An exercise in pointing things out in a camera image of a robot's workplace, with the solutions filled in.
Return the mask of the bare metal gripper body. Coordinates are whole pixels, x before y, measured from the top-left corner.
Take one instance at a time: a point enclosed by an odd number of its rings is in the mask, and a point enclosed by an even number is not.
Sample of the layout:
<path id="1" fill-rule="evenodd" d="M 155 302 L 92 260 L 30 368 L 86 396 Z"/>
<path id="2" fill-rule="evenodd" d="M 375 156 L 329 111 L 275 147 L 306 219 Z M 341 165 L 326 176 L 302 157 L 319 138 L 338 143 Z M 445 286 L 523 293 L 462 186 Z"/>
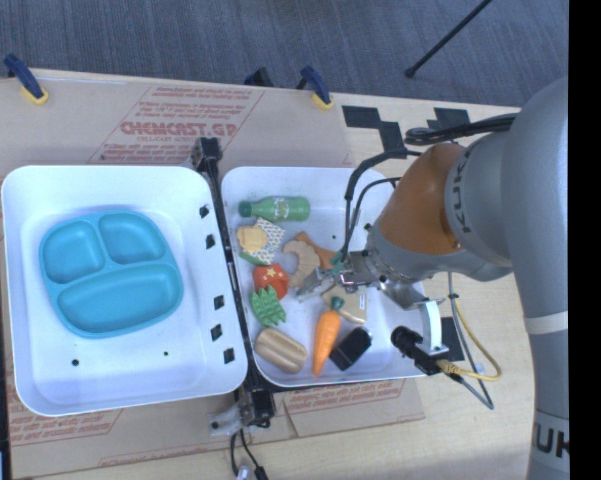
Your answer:
<path id="1" fill-rule="evenodd" d="M 330 266 L 335 282 L 345 289 L 378 288 L 382 282 L 383 272 L 378 266 L 377 255 L 367 249 L 347 254 L 339 251 L 330 260 Z"/>

